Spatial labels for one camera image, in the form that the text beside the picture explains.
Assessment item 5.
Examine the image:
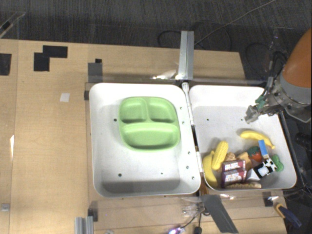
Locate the white plastic tray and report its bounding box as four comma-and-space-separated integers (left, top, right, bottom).
88, 82, 202, 198
188, 84, 298, 191

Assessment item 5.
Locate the blue and white carton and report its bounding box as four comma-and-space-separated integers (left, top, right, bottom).
258, 139, 270, 160

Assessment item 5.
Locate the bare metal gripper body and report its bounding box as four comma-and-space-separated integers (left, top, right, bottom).
257, 89, 312, 123

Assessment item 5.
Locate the yellow banana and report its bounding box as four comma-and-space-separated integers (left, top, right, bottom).
202, 150, 219, 188
239, 130, 276, 150

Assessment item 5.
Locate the black and white carton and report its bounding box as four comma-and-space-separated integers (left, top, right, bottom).
246, 157, 279, 182

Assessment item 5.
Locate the red strawberry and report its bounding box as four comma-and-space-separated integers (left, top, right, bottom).
247, 145, 264, 162

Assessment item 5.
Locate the green divided plate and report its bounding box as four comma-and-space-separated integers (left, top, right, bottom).
118, 96, 181, 152

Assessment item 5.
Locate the long brown biscuit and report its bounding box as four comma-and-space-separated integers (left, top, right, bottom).
225, 182, 262, 190

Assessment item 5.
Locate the green broccoli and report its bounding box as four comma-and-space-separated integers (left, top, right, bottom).
271, 154, 284, 173

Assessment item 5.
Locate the brown bread slice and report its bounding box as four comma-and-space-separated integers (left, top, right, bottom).
237, 152, 253, 172

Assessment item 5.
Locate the purple carton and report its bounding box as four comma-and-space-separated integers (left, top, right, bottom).
221, 159, 247, 173
220, 168, 248, 189

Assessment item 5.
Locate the yellow corn cob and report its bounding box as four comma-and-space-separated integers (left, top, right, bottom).
211, 140, 229, 171

